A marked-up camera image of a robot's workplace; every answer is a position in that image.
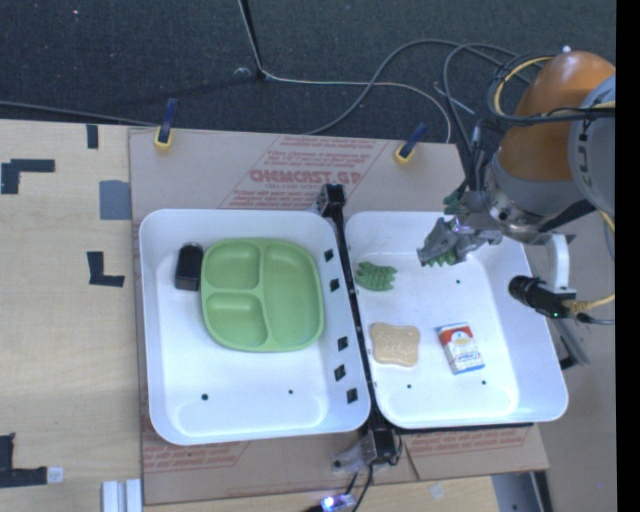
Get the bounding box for black cylinder on white bracket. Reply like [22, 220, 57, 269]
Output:
[508, 233, 579, 320]

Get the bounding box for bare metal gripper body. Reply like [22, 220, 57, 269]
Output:
[455, 192, 544, 247]

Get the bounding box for small black bottle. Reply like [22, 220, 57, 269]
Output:
[173, 242, 205, 292]

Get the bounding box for tan bread slice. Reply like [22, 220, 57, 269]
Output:
[369, 322, 421, 369]

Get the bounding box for white plastic tray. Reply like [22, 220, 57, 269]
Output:
[343, 210, 570, 431]
[138, 208, 372, 447]

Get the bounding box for green divided plate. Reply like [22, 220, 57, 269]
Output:
[200, 238, 326, 354]

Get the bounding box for brown cardboard board, red print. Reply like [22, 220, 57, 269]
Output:
[127, 127, 551, 506]

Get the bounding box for green toy vegetable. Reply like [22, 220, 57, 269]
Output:
[424, 248, 464, 270]

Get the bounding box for red and white carton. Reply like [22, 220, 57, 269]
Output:
[434, 321, 487, 376]

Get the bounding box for thin black rod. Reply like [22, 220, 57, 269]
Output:
[327, 202, 384, 434]

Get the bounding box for green pea pods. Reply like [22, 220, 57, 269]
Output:
[354, 261, 399, 292]

